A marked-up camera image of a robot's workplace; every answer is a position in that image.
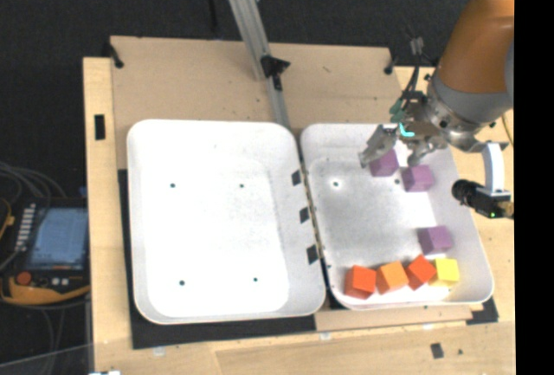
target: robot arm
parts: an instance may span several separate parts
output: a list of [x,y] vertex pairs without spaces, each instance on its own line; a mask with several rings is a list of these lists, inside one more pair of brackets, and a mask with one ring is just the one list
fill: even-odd
[[[457,183],[453,195],[488,217],[513,217],[510,195],[501,188],[500,150],[506,143],[481,142],[475,135],[513,108],[514,0],[469,0],[454,26],[427,94],[416,91],[418,70],[390,109],[395,127],[379,127],[360,153],[365,167],[401,140],[411,150],[409,166],[436,149],[452,145],[480,152],[486,185]],[[415,55],[421,41],[412,41]]]

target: white tray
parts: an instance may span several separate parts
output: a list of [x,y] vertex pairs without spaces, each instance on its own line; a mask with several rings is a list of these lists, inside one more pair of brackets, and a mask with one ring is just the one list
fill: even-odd
[[257,320],[321,307],[325,282],[287,129],[144,120],[127,151],[133,288],[146,319]]
[[[406,192],[400,170],[408,149],[398,141],[400,163],[391,177],[374,178],[358,154],[377,125],[317,124],[301,134],[300,145],[333,295],[343,306],[364,310],[399,305],[481,303],[493,292],[491,274],[472,215],[451,193],[459,178],[449,149],[430,153],[435,184],[425,192]],[[451,290],[425,285],[359,300],[344,294],[346,271],[354,264],[377,269],[387,262],[410,262],[422,250],[417,228],[446,225],[454,246],[446,253],[458,261],[461,280]]]

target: black carpet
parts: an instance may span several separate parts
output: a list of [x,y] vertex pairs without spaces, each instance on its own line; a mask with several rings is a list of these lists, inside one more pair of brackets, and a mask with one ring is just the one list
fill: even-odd
[[[438,58],[466,1],[262,0],[260,10],[270,42],[387,46],[409,65],[409,38]],[[214,4],[213,16],[209,0],[0,0],[0,161],[78,195],[87,184],[82,58],[103,55],[110,35],[239,40],[227,0]],[[63,322],[63,346],[84,340],[82,312]],[[48,350],[37,315],[0,306],[0,363]]]

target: cube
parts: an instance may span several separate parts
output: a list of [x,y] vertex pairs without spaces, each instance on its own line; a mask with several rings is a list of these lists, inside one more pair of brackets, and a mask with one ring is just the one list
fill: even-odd
[[377,289],[386,294],[408,285],[408,276],[399,261],[384,264],[377,270]]
[[436,268],[425,256],[418,255],[406,267],[406,275],[408,276],[408,285],[413,290],[417,290],[436,275]]
[[419,164],[402,170],[402,181],[406,191],[428,191],[435,183],[435,177],[428,165]]
[[452,237],[446,226],[418,229],[417,239],[424,255],[446,252],[452,247]]
[[460,281],[458,261],[454,258],[437,258],[435,260],[436,275],[429,280],[429,286],[452,287]]
[[389,177],[399,167],[398,157],[394,149],[390,149],[381,158],[370,162],[370,172],[374,177]]
[[375,292],[377,272],[372,268],[354,265],[346,273],[345,294],[367,300]]

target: purple block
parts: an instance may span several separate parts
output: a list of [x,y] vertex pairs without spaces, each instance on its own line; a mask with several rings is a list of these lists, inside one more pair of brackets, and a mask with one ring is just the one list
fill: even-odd
[[406,191],[427,191],[435,178],[428,165],[420,164],[402,171],[402,181]]
[[381,158],[370,162],[371,175],[374,177],[389,177],[398,170],[398,158],[394,149],[390,149]]
[[424,255],[446,252],[452,247],[452,237],[446,226],[419,229],[417,239]]

